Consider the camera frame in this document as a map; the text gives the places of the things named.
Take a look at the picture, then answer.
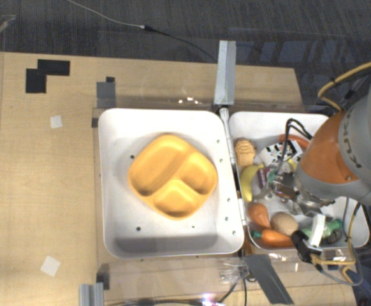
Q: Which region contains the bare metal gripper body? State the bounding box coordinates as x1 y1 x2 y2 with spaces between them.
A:
270 173 335 217

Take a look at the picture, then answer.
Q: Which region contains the purple packet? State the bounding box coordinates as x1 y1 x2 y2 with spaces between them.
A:
257 167 271 189

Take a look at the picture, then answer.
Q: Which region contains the yellow banana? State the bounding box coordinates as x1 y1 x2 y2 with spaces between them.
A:
239 163 265 203

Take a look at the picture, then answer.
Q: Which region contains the orange pear-shaped toy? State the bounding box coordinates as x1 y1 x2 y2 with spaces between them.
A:
247 201 272 230

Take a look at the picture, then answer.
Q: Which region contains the beige round bread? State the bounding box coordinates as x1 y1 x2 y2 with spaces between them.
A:
270 211 300 237

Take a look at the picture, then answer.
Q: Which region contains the green broccoli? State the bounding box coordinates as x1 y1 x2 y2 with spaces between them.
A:
302 218 344 244

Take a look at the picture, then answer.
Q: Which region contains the white carton with black print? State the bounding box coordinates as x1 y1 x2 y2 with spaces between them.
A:
258 140 303 168

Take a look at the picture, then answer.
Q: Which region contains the orange carrot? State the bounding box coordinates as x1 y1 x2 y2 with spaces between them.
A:
251 229 295 248

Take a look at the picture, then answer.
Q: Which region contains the orange sausage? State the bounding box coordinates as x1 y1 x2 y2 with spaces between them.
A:
279 134 310 149

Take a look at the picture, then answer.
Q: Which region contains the white plastic tray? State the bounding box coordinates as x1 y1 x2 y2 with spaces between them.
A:
228 111 370 251
98 108 245 260

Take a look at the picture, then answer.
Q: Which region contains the orange divided plate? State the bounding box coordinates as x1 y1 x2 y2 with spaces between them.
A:
127 133 219 221

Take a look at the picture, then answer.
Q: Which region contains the pale wood board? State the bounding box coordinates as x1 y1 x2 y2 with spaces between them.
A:
0 50 360 306

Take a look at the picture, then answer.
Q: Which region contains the black cylinder on white bracket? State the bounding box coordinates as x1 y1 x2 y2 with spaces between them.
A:
289 214 327 263

